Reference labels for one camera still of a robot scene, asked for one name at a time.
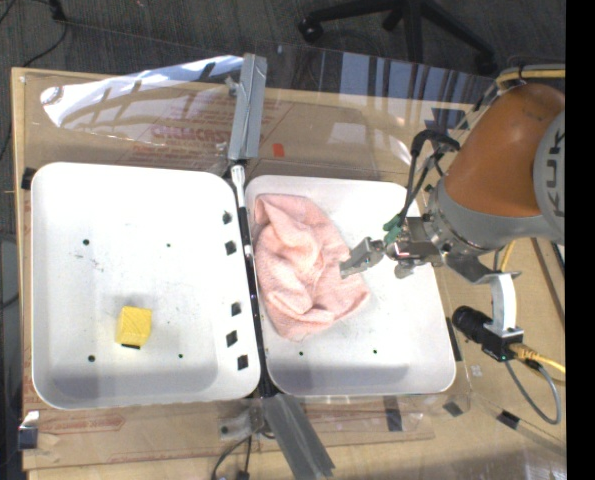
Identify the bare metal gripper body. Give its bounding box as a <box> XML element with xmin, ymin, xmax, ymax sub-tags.
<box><xmin>385</xmin><ymin>215</ymin><xmax>459</xmax><ymax>280</ymax></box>

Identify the yellow cube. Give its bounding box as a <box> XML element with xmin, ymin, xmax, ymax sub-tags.
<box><xmin>114</xmin><ymin>305</ymin><xmax>154</xmax><ymax>351</ymax></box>

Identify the brown cardboard board red print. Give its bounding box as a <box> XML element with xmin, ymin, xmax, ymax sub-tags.
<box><xmin>20</xmin><ymin>72</ymin><xmax>478</xmax><ymax>470</ymax></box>

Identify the black office chair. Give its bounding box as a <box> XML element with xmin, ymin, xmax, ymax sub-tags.
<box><xmin>296</xmin><ymin>0</ymin><xmax>563</xmax><ymax>75</ymax></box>

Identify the pink towel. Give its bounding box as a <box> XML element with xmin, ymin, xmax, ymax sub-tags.
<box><xmin>252</xmin><ymin>192</ymin><xmax>372</xmax><ymax>344</ymax></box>

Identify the white plastic tray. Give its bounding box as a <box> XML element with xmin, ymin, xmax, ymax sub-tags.
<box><xmin>30</xmin><ymin>161</ymin><xmax>263</xmax><ymax>412</ymax></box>
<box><xmin>243</xmin><ymin>173</ymin><xmax>458</xmax><ymax>398</ymax></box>

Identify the black cylinder on white bracket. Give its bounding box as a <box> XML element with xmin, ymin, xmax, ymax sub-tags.
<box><xmin>450</xmin><ymin>270</ymin><xmax>526</xmax><ymax>364</ymax></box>

